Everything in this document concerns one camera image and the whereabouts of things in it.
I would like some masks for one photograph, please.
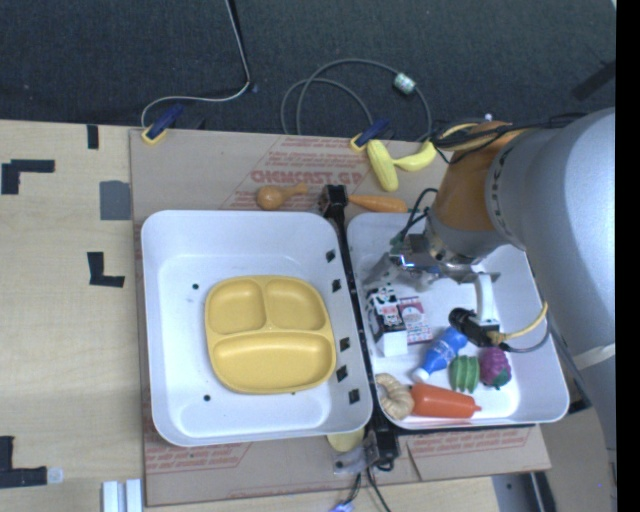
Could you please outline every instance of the carrot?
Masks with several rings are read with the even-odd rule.
[[[350,195],[349,201],[373,212],[407,213],[407,203],[398,197]]]

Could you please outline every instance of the yellow toy under tray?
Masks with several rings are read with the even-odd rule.
[[[289,393],[325,382],[336,350],[322,297],[286,276],[247,276],[215,285],[205,304],[209,359],[240,393]]]

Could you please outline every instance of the cardboard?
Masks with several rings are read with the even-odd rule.
[[[141,131],[131,130],[129,137],[147,506],[348,489],[353,477],[334,474],[335,452],[324,437],[181,448],[158,435],[149,405],[140,229],[160,210],[257,210],[256,192],[264,185],[306,183],[309,194],[281,208],[291,211],[317,209],[326,184],[344,184],[348,194],[384,195],[366,154],[355,153],[346,139],[186,130],[171,130],[149,146]],[[394,158],[420,146],[386,144]],[[398,170],[394,195],[412,206],[424,188],[440,184],[445,169],[437,159],[422,171]],[[364,211],[349,205],[347,221]],[[550,467],[538,426],[403,435],[399,441],[393,471],[377,473],[380,485]]]

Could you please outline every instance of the dark background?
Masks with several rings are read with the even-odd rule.
[[[185,103],[178,127],[206,118],[210,130],[282,133],[289,87],[345,58],[411,76],[436,120],[538,120],[615,105],[611,0],[235,0],[232,8],[252,87],[228,103]],[[0,0],[0,24],[2,119],[137,126],[156,98],[225,96],[244,84],[223,0]],[[388,71],[350,64],[323,77],[389,118],[396,138],[424,133],[418,98],[399,94]],[[285,108],[291,131],[296,100]],[[368,124],[352,98],[322,84],[310,86],[302,120],[305,135],[352,137]]]

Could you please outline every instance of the wooden table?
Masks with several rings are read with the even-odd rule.
[[[0,490],[2,511],[99,510],[101,483],[143,478],[133,226],[100,218],[99,183],[129,181],[129,129],[0,122],[0,161],[53,159],[0,195],[0,436],[13,466],[59,467],[64,481]],[[88,252],[124,286],[90,286]],[[383,487],[394,512],[498,510],[490,477]],[[319,492],[167,511],[328,511],[345,492]],[[358,511],[381,510],[370,489]]]

